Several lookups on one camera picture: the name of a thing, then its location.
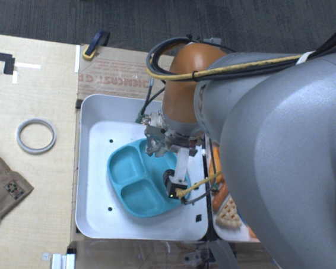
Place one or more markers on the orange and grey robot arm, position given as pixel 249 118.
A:
pixel 274 142

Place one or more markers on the brown cardboard board red print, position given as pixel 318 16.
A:
pixel 114 77

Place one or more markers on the brown sausage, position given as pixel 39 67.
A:
pixel 220 197

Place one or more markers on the white plastic tray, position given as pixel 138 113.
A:
pixel 229 234
pixel 97 183

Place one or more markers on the blue divided plate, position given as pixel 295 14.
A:
pixel 128 168

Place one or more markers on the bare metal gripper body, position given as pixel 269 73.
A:
pixel 168 134

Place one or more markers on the orange carrot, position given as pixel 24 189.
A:
pixel 215 162

